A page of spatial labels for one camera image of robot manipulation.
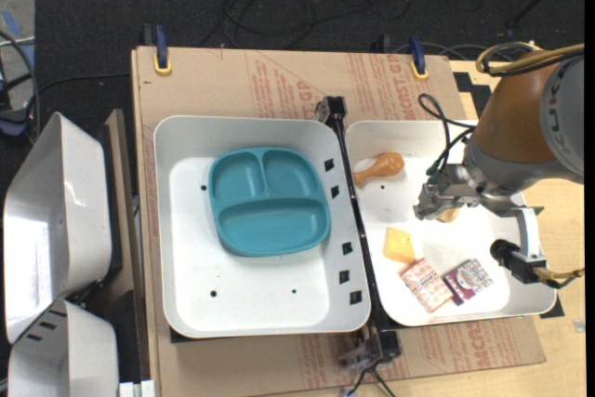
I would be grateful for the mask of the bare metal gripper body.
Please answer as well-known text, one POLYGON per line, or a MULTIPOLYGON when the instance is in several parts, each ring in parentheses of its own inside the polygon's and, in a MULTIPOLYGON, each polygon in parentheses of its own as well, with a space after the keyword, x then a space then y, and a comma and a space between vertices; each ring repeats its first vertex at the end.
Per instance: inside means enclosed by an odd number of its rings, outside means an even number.
POLYGON ((462 164, 446 164, 432 173, 419 194, 420 210, 447 210, 479 204, 479 195, 462 164))

